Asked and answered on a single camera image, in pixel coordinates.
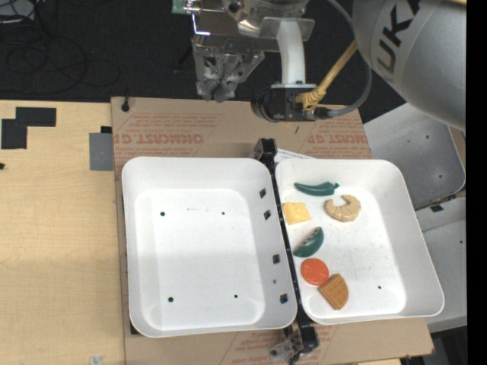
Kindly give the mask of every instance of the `green chili pepper toy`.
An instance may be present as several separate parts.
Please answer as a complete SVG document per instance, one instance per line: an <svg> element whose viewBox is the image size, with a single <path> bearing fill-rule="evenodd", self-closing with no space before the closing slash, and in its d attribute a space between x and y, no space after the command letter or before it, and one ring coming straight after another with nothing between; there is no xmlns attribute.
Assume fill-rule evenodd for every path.
<svg viewBox="0 0 487 365"><path fill-rule="evenodd" d="M315 231L293 252L295 257L311 257L323 245L325 234L321 227L317 227Z"/></svg>
<svg viewBox="0 0 487 365"><path fill-rule="evenodd" d="M294 186L298 191L306 193L312 196L329 196L335 193L335 189L339 187L337 183L332 184L331 182L324 182L317 186L307 186L305 184L300 184L298 182L294 183Z"/></svg>

